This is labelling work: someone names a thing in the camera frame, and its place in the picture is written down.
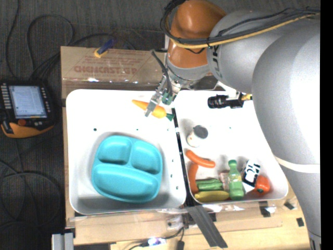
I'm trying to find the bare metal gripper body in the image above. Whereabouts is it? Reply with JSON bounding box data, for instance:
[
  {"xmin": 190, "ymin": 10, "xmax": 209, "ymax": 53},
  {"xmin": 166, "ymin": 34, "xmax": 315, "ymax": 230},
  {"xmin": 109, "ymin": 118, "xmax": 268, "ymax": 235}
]
[{"xmin": 155, "ymin": 73, "xmax": 194, "ymax": 106}]

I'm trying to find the orange carrot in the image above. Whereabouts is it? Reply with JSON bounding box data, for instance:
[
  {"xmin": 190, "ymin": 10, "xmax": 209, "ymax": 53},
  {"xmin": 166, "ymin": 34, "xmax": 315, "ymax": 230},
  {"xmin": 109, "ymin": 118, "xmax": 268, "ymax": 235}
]
[{"xmin": 132, "ymin": 99, "xmax": 175, "ymax": 122}]

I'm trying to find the white plastic tray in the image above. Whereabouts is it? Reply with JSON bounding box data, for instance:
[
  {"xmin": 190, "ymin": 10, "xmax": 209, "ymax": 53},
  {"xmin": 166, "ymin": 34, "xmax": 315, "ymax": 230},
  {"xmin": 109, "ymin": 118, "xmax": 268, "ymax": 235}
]
[
  {"xmin": 173, "ymin": 89, "xmax": 289, "ymax": 206},
  {"xmin": 65, "ymin": 89, "xmax": 187, "ymax": 216}
]

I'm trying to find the white can with grey lid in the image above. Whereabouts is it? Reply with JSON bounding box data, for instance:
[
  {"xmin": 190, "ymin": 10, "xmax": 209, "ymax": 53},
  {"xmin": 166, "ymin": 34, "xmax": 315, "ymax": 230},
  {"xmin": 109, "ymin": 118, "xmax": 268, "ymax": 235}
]
[{"xmin": 186, "ymin": 124, "xmax": 209, "ymax": 148}]

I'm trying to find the brown cardboard board red print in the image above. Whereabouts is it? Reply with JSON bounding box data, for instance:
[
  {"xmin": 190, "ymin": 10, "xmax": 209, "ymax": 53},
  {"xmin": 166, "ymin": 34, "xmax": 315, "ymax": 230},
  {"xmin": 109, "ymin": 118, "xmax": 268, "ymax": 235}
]
[{"xmin": 60, "ymin": 45, "xmax": 305, "ymax": 246}]

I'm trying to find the orange sausage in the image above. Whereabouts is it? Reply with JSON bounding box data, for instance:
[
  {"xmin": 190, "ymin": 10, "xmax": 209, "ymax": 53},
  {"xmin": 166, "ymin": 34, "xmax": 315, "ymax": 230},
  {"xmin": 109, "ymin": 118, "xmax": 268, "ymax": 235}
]
[
  {"xmin": 187, "ymin": 162, "xmax": 200, "ymax": 195},
  {"xmin": 185, "ymin": 149, "xmax": 216, "ymax": 169}
]

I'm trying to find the blue divided plate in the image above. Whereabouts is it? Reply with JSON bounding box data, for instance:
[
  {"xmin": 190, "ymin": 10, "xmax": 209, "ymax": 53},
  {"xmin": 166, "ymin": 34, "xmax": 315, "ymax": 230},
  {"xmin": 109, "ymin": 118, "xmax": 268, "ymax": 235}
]
[{"xmin": 91, "ymin": 135, "xmax": 164, "ymax": 204}]

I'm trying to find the green toy vegetable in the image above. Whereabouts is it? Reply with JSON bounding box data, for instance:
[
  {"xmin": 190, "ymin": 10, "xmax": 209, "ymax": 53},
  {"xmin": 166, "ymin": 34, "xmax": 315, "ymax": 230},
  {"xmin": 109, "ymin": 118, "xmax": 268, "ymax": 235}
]
[{"xmin": 195, "ymin": 178, "xmax": 225, "ymax": 192}]

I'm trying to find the yellow banana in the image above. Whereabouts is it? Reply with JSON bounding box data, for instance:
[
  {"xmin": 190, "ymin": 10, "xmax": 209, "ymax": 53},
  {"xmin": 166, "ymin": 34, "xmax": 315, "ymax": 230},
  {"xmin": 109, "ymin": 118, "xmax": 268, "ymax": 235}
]
[{"xmin": 194, "ymin": 190, "xmax": 230, "ymax": 203}]

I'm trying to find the green bottle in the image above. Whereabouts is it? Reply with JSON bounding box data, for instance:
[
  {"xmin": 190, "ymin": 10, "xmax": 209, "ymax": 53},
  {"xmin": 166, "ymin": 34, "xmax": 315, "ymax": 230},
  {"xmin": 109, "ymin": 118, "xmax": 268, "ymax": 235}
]
[{"xmin": 227, "ymin": 159, "xmax": 246, "ymax": 201}]

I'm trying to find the black and white carton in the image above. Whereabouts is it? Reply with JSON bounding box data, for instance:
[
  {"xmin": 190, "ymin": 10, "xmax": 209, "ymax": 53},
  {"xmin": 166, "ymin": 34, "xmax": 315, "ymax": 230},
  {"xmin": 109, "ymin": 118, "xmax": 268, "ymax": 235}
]
[{"xmin": 241, "ymin": 159, "xmax": 262, "ymax": 194}]

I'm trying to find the orange bell pepper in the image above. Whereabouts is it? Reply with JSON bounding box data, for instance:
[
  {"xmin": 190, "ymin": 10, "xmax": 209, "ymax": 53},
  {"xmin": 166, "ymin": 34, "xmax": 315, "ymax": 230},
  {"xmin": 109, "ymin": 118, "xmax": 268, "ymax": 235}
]
[{"xmin": 253, "ymin": 175, "xmax": 272, "ymax": 195}]

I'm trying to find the black cylinder on white bracket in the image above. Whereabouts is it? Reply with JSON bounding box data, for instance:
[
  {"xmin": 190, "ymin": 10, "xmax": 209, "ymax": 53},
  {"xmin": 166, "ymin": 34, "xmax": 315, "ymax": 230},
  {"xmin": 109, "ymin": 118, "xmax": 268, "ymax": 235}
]
[{"xmin": 207, "ymin": 91, "xmax": 247, "ymax": 110}]

